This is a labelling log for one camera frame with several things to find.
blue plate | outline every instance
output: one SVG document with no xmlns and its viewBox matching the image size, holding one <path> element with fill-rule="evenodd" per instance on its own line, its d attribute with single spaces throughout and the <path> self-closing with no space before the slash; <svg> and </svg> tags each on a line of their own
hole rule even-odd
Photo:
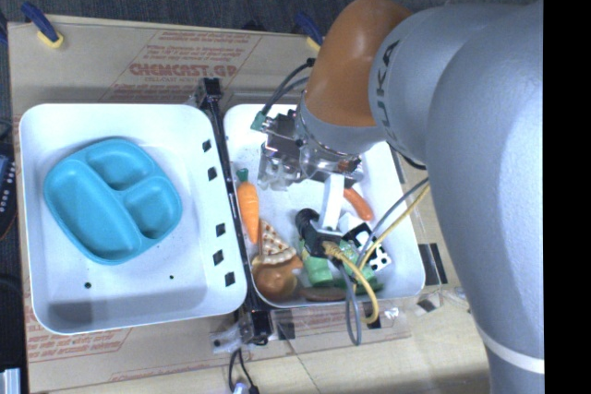
<svg viewBox="0 0 591 394">
<path fill-rule="evenodd" d="M 110 138 L 64 158 L 43 183 L 66 236 L 90 259 L 120 264 L 161 242 L 180 222 L 181 199 L 156 161 Z"/>
</svg>

yellow cable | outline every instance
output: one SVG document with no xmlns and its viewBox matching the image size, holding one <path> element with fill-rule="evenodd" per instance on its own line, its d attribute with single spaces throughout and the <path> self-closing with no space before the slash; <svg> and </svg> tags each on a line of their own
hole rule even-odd
<svg viewBox="0 0 591 394">
<path fill-rule="evenodd" d="M 380 315 L 380 306 L 378 305 L 378 298 L 376 297 L 376 294 L 373 292 L 373 289 L 371 288 L 371 285 L 369 284 L 368 280 L 365 278 L 361 270 L 349 260 L 349 258 L 343 253 L 341 248 L 339 248 L 335 243 L 324 242 L 322 244 L 322 247 L 324 248 L 324 253 L 326 253 L 327 256 L 335 257 L 341 260 L 343 264 L 345 264 L 349 269 L 351 269 L 353 274 L 355 274 L 356 279 L 359 282 L 361 282 L 361 285 L 363 285 L 363 287 L 366 289 L 369 296 L 369 300 L 371 301 L 372 312 L 371 316 L 361 317 L 361 321 L 366 324 L 374 323 L 376 320 L 378 320 L 378 316 Z"/>
<path fill-rule="evenodd" d="M 408 217 L 408 215 L 410 214 L 410 212 L 413 211 L 413 209 L 416 207 L 416 205 L 423 199 L 424 196 L 427 195 L 427 192 L 429 191 L 430 187 L 427 184 L 423 190 L 421 191 L 421 193 L 416 196 L 416 199 L 408 206 L 408 209 L 406 209 L 401 215 L 400 217 L 398 217 L 398 219 L 396 219 L 394 221 L 394 223 L 392 225 L 390 225 L 375 241 L 373 244 L 371 244 L 371 246 L 368 248 L 368 250 L 366 251 L 366 254 L 363 255 L 363 258 L 361 259 L 361 261 L 359 261 L 359 265 L 357 266 L 359 269 L 365 267 L 366 263 L 369 260 L 369 255 L 371 255 L 373 253 L 373 251 L 380 246 L 381 242 L 384 241 L 384 239 L 386 238 L 386 236 L 388 236 L 388 234 L 394 230 L 394 228 L 396 228 L 398 226 L 398 224 L 403 221 L 406 217 Z"/>
</svg>

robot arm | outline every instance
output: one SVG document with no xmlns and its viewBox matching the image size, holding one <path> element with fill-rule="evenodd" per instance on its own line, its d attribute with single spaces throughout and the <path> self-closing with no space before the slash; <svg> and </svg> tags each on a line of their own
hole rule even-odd
<svg viewBox="0 0 591 394">
<path fill-rule="evenodd" d="M 292 117 L 307 177 L 348 170 L 358 180 L 356 155 L 383 140 L 426 165 L 492 392 L 504 394 L 544 392 L 542 10 L 411 15 L 391 0 L 356 0 Z"/>
</svg>

plastic tray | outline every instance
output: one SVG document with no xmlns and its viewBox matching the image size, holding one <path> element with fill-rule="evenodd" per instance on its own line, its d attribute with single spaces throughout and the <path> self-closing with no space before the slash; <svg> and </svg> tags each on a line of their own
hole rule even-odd
<svg viewBox="0 0 591 394">
<path fill-rule="evenodd" d="M 90 259 L 121 264 L 160 243 L 180 222 L 181 199 L 151 156 L 111 138 L 64 158 L 43 183 L 66 236 Z"/>
<path fill-rule="evenodd" d="M 252 180 L 255 180 L 259 172 L 260 146 L 264 143 L 266 136 L 251 130 L 250 124 L 261 107 L 262 105 L 237 105 L 231 108 L 224 118 L 225 132 L 228 136 L 228 152 L 233 166 L 235 170 L 248 168 L 248 174 L 252 176 Z M 275 105 L 271 109 L 270 116 L 275 116 L 276 113 L 286 113 L 290 108 L 295 109 L 295 106 Z M 390 147 L 385 142 L 375 145 L 361 158 L 364 163 L 365 177 L 361 183 L 356 185 L 356 189 L 374 211 L 375 219 L 369 222 L 369 225 L 373 226 L 402 196 L 403 191 L 398 181 Z M 320 212 L 323 193 L 323 184 L 310 180 L 290 185 L 286 191 L 259 188 L 260 216 L 268 221 L 287 243 L 298 248 L 296 214 L 303 208 L 311 208 Z M 406 205 L 398 208 L 384 222 L 382 228 L 385 229 L 394 222 L 405 210 Z M 344 201 L 342 213 L 346 212 L 355 214 L 353 208 Z M 246 239 L 246 243 L 250 256 L 255 256 L 258 248 L 252 245 L 248 239 Z M 378 281 L 383 283 L 383 288 L 376 293 L 378 299 L 395 299 L 420 293 L 425 284 L 425 270 L 412 222 L 409 219 L 402 221 L 384 240 L 382 246 L 392 259 L 392 263 L 376 273 Z M 305 274 L 300 275 L 300 280 L 304 285 L 307 285 Z M 259 296 L 268 304 L 281 308 L 326 304 L 313 303 L 300 296 L 282 302 L 270 301 L 261 294 Z M 366 296 L 360 296 L 358 299 L 368 300 Z"/>
<path fill-rule="evenodd" d="M 203 112 L 187 105 L 43 104 L 23 114 L 19 133 L 32 307 L 46 328 L 73 334 L 132 327 L 227 314 L 244 302 L 246 275 Z M 117 265 L 83 254 L 43 196 L 57 163 L 111 137 L 150 155 L 182 206 L 165 238 Z"/>
</svg>

orange carrot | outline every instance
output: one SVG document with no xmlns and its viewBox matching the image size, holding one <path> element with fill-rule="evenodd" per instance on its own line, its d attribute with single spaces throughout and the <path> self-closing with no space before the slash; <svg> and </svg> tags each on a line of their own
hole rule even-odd
<svg viewBox="0 0 591 394">
<path fill-rule="evenodd" d="M 259 195 L 254 184 L 248 181 L 248 169 L 243 168 L 237 173 L 240 184 L 236 188 L 240 216 L 244 223 L 248 238 L 253 244 L 259 240 Z"/>
<path fill-rule="evenodd" d="M 367 201 L 362 198 L 353 187 L 346 188 L 343 191 L 343 195 L 353 206 L 353 209 L 355 209 L 355 212 L 357 212 L 357 215 L 361 220 L 370 221 L 373 219 L 373 210 Z"/>
</svg>

